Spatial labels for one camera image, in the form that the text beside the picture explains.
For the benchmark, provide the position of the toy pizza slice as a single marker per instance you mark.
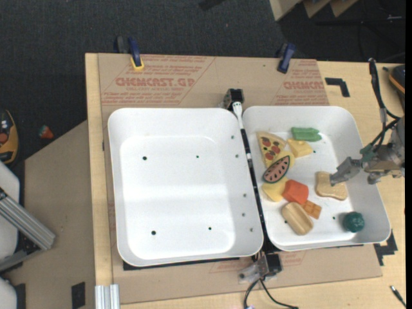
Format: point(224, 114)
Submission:
point(268, 146)

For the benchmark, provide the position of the yellow toy cheese wedge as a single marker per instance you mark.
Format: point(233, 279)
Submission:
point(300, 148)

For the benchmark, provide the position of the green toy pea pod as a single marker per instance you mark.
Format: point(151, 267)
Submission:
point(305, 134)

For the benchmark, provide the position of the tan toy bread slice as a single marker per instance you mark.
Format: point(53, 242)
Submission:
point(328, 190)

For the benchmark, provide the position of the brown cardboard board, red print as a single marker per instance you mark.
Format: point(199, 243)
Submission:
point(193, 76)

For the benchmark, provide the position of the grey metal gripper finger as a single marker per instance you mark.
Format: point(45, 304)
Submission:
point(346, 169)
point(376, 177)

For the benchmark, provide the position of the thin black and white rod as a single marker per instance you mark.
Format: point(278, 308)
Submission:
point(247, 146)

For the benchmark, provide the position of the yellow rounded toy piece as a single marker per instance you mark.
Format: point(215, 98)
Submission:
point(273, 191)

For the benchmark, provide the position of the orange toy block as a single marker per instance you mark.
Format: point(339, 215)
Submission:
point(296, 192)

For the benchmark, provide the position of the red toy strawberry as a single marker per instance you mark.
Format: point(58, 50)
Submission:
point(46, 132)

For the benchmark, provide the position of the white plastic tray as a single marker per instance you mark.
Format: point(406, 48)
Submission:
point(328, 230)
point(180, 185)

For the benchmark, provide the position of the tan toy bread roll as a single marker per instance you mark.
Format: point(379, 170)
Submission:
point(296, 219)

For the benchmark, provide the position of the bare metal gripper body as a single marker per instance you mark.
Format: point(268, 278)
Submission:
point(387, 164)

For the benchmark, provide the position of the dark green toy broccoli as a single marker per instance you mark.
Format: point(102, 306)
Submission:
point(353, 222)

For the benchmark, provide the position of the toy watermelon slice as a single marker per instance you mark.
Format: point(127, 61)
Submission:
point(277, 170)

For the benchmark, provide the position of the orange toy waffle biscuit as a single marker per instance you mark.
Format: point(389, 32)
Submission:
point(313, 209)

